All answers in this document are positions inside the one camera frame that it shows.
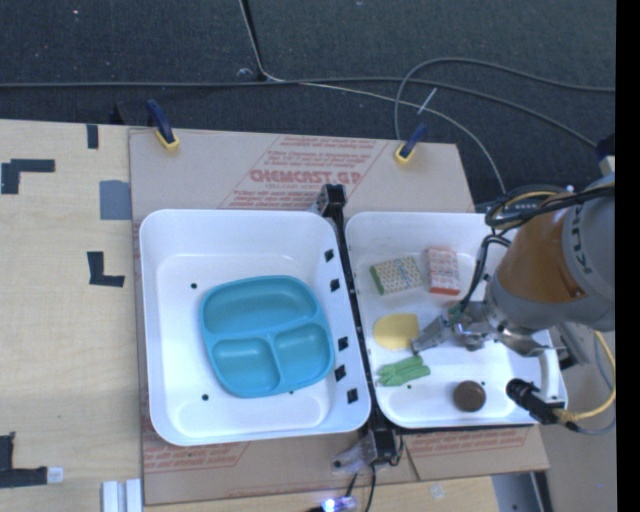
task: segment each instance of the white plastic bin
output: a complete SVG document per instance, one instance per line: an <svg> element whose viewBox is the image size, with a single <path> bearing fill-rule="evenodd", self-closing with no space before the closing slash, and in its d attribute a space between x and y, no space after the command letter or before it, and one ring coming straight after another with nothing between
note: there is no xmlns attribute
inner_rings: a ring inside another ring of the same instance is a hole
<svg viewBox="0 0 640 512"><path fill-rule="evenodd" d="M309 212L160 210L140 229L151 421L176 445L357 430L371 410L332 225ZM275 396L239 398L217 381L198 308L214 286L288 275L311 287L329 324L334 369Z"/></svg>
<svg viewBox="0 0 640 512"><path fill-rule="evenodd" d="M393 313L412 313L418 318L420 331L452 302L460 300L469 288L477 252L482 239L490 233L484 216L470 213L365 212L351 218L346 226L349 257L354 272L362 328L367 354L374 376L389 363L411 356L410 349L389 350L373 338L375 322ZM424 251L447 247L456 251L461 292L457 297L429 293L425 285L381 295L369 267L380 262L411 256L425 271ZM504 248L491 246L486 271L491 273L504 254ZM473 300L481 300L484 283ZM551 345L546 331L536 334L543 345ZM484 348L469 352L455 342L445 342L420 353L431 374L404 386L375 386L382 413L393 423L406 428L451 428L531 424L529 413L518 407L505 393L512 378L534 382L542 387L542 365L548 368L549 386L556 389L559 400L566 400L566 390L559 372L555 351L546 350L542 361L525 358L502 343L486 342ZM453 391L462 381L472 380L483 386L484 406L476 412L461 411L453 401Z"/></svg>

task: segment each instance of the brown round object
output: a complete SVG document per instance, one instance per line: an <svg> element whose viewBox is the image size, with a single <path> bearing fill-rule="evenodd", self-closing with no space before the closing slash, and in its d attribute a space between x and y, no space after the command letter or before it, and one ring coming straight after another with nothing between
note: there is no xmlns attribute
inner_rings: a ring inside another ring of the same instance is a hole
<svg viewBox="0 0 640 512"><path fill-rule="evenodd" d="M484 388L472 380L461 382L453 392L453 401L458 409L467 412L479 411L486 400L487 394Z"/></svg>

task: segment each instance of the black tape mark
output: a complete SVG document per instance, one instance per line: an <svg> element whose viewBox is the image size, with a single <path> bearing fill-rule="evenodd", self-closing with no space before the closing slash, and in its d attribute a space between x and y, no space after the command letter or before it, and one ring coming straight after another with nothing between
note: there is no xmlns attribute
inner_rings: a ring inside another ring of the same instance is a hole
<svg viewBox="0 0 640 512"><path fill-rule="evenodd" d="M11 159L8 164L2 164L0 194L18 193L21 172L54 172L55 170L55 160Z"/></svg>
<svg viewBox="0 0 640 512"><path fill-rule="evenodd" d="M0 174L0 193L17 194L20 185L20 173L11 167L11 164L2 164Z"/></svg>
<svg viewBox="0 0 640 512"><path fill-rule="evenodd" d="M14 469L13 438L15 432L0 436L0 488L28 487L46 485L48 469L41 466L36 469Z"/></svg>
<svg viewBox="0 0 640 512"><path fill-rule="evenodd" d="M100 219L131 220L129 184L119 180L100 182Z"/></svg>
<svg viewBox="0 0 640 512"><path fill-rule="evenodd" d="M87 125L87 147L89 149L98 149L99 145L100 145L100 141L98 139L98 125L88 124Z"/></svg>
<svg viewBox="0 0 640 512"><path fill-rule="evenodd" d="M119 288L122 288L124 286L125 276L104 275L103 252L87 252L87 259L89 260L89 272L91 273L89 284L97 284L101 286L117 286Z"/></svg>
<svg viewBox="0 0 640 512"><path fill-rule="evenodd" d="M11 167L13 167L18 172L55 172L56 161L12 158Z"/></svg>

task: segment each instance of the wooden table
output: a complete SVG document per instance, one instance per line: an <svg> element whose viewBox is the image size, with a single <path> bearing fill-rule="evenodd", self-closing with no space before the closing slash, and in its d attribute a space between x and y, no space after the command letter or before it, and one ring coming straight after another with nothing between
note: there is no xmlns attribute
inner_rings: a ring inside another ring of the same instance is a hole
<svg viewBox="0 0 640 512"><path fill-rule="evenodd" d="M0 195L0 435L13 466L61 466L60 484L0 489L2 510L99 510L107 480L141 478L130 220L101 220L101 181L129 181L128 129L0 121L0 162L54 159ZM89 285L87 252L124 286ZM432 492L444 491L441 496ZM356 490L366 501L368 489ZM155 506L159 511L302 511L325 493ZM490 477L378 486L373 510L496 512Z"/></svg>

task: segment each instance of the small led light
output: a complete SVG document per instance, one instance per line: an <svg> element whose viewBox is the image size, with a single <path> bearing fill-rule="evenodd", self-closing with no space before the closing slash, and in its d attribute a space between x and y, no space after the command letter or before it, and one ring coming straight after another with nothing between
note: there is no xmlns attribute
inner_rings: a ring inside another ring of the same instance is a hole
<svg viewBox="0 0 640 512"><path fill-rule="evenodd" d="M324 512L344 512L347 510L355 510L357 506L358 500L353 496L329 498L322 502L322 510L324 510Z"/></svg>

